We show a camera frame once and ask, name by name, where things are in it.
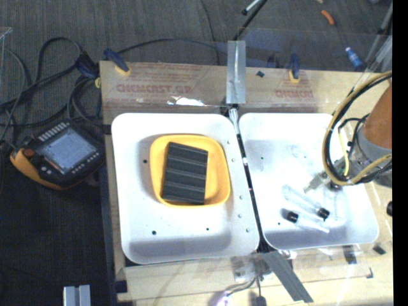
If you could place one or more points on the black ribbed rectangular block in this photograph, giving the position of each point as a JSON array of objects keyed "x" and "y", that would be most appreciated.
[{"x": 185, "y": 174}]

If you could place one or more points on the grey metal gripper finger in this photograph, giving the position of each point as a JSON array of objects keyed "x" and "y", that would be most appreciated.
[{"x": 315, "y": 182}]

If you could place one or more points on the black cylinder on white bracket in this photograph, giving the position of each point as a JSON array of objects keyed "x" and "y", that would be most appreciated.
[{"x": 389, "y": 209}]

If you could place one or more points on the brown cardboard board red print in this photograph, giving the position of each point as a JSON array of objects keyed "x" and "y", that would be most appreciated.
[{"x": 153, "y": 84}]

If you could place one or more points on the white plastic tray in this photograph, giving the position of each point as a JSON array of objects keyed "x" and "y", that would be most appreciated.
[
  {"x": 274, "y": 158},
  {"x": 134, "y": 186}
]

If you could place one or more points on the clear plastic bottle black cap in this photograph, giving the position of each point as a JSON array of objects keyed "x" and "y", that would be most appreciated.
[
  {"x": 299, "y": 196},
  {"x": 306, "y": 222}
]

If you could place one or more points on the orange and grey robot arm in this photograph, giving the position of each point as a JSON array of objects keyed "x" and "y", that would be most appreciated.
[{"x": 379, "y": 123}]

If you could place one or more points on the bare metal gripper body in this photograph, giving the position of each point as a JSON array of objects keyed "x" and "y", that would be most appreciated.
[{"x": 343, "y": 167}]

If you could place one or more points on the yellow plate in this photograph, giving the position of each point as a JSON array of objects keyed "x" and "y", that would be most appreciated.
[{"x": 220, "y": 171}]

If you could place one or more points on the blue bottle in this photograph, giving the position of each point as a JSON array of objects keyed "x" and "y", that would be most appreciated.
[{"x": 353, "y": 57}]

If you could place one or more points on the thin black and white rod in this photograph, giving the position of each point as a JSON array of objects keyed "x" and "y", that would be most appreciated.
[{"x": 243, "y": 158}]

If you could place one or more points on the orange carrot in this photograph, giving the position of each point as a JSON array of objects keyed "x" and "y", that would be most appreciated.
[{"x": 327, "y": 17}]

